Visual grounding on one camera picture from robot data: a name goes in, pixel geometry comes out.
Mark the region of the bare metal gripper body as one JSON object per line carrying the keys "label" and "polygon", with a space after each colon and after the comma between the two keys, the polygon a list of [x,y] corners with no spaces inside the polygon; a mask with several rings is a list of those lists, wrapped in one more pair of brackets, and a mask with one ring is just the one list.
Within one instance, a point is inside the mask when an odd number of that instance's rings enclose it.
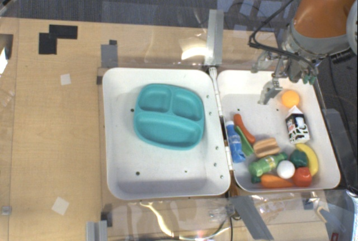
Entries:
{"label": "bare metal gripper body", "polygon": [[303,83],[315,83],[318,75],[318,65],[327,56],[323,40],[304,41],[303,45],[295,40],[285,40],[282,49],[296,55],[299,59],[287,57],[282,62],[281,78],[288,78],[293,83],[302,80]]}

